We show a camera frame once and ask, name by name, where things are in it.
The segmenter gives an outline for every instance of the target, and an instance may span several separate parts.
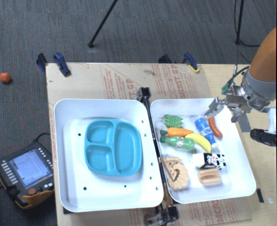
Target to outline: blue plate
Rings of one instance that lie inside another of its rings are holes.
[[[119,120],[95,120],[85,134],[85,161],[94,172],[131,176],[141,167],[142,142],[138,129]]]

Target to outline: gray carpet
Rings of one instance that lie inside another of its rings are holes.
[[[241,0],[0,0],[0,157],[49,132],[45,74],[36,65],[60,52],[67,62],[157,63],[168,54],[181,63],[235,64],[237,51],[251,61],[277,24],[277,0],[244,0],[240,43],[235,44]],[[239,64],[247,64],[239,56]],[[50,137],[39,139],[50,150]],[[24,211],[0,189],[0,226],[54,226],[54,197]]]

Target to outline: red sausage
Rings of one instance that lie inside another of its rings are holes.
[[[208,119],[208,123],[209,123],[209,126],[210,126],[210,128],[212,129],[214,135],[215,135],[216,137],[218,137],[218,138],[221,138],[221,137],[222,137],[222,133],[221,133],[220,130],[217,128],[214,117],[210,117],[210,118]]]

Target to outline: toy banana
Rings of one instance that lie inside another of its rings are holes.
[[[204,136],[202,136],[200,134],[196,134],[196,133],[190,133],[190,134],[186,135],[185,138],[193,139],[196,143],[198,143],[200,146],[202,146],[202,148],[207,153],[212,153],[211,143]]]

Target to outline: wooden table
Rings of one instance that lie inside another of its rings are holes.
[[[199,65],[200,72],[192,73],[187,65],[163,64],[98,64],[98,63],[67,63],[71,75],[64,77],[57,64],[46,65],[46,76],[49,99],[49,116],[52,136],[52,152],[54,161],[55,189],[58,187],[58,171],[56,157],[56,135],[54,132],[54,106],[62,98],[131,98],[135,96],[138,87],[150,87],[153,99],[163,98],[194,98],[216,97],[221,95],[221,87],[230,79],[233,65]],[[240,84],[241,76],[235,78]],[[168,93],[167,85],[174,86],[177,94]],[[268,129],[267,114],[252,111],[247,115],[250,125],[257,129]],[[257,193],[236,199],[242,200],[244,209],[238,210],[238,216],[227,221],[215,220],[214,223],[199,219],[200,222],[186,221],[187,225],[277,225],[277,158],[276,148],[258,143],[250,138],[249,133],[242,133],[236,123],[246,155],[251,165],[257,188],[261,190],[264,203],[260,203]],[[63,213],[63,207],[58,193],[56,195],[57,220],[59,226],[64,225],[144,225],[139,210],[97,211],[94,213]]]

